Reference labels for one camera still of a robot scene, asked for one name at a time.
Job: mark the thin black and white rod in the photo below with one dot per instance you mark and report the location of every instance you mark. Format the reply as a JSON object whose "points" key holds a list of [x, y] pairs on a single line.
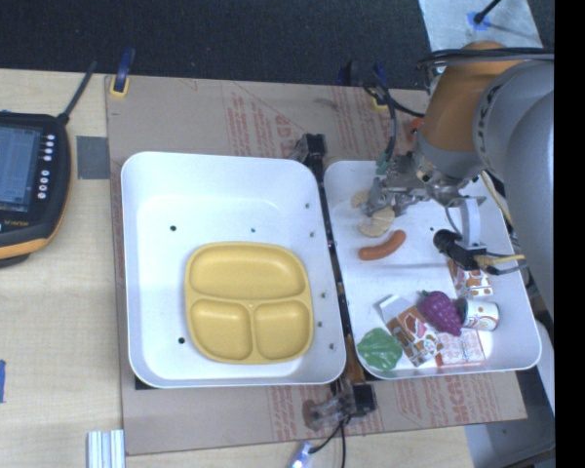
{"points": [[335, 261]]}

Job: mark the brown cardboard board red print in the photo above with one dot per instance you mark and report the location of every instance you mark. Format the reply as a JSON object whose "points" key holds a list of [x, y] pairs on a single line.
{"points": [[200, 110]]}

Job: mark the green toy lettuce leaf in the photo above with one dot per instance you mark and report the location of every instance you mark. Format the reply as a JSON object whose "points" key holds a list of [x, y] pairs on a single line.
{"points": [[379, 350]]}

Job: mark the orange toy sausage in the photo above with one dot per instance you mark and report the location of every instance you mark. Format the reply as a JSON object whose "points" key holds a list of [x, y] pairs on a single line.
{"points": [[382, 247]]}

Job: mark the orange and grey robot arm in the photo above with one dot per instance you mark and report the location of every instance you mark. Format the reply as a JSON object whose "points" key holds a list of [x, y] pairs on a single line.
{"points": [[512, 129]]}

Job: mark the black cylinder on white bracket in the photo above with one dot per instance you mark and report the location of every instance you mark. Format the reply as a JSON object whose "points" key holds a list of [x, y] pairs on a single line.
{"points": [[456, 249]]}

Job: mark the white and pink flat packet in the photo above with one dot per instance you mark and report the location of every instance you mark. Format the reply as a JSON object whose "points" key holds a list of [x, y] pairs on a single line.
{"points": [[465, 349]]}

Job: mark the yellow divided plate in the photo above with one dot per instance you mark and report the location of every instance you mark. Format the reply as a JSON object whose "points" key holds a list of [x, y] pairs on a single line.
{"points": [[248, 300]]}

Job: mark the tan toy croissant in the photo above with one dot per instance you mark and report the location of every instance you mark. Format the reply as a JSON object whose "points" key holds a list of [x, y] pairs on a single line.
{"points": [[376, 224]]}

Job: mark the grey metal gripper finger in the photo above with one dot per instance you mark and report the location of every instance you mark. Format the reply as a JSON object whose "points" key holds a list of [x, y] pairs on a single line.
{"points": [[373, 198], [400, 206]]}

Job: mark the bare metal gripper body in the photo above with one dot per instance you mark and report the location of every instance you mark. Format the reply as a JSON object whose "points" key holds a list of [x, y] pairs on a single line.
{"points": [[419, 183]]}

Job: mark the white and orange small carton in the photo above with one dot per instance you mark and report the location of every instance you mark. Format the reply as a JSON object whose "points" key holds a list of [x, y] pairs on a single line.
{"points": [[473, 281]]}

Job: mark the purple toy grapes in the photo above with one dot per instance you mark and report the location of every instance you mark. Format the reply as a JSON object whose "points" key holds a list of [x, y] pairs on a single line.
{"points": [[441, 312]]}

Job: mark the white plastic tray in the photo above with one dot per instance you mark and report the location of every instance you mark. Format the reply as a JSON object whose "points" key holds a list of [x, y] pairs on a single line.
{"points": [[419, 271], [214, 203]]}

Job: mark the white and orange tall carton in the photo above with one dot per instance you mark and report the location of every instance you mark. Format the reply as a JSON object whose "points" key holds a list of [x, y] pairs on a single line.
{"points": [[409, 332]]}

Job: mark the white printed cup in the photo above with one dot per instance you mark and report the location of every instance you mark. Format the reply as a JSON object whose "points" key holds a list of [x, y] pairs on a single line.
{"points": [[482, 315]]}

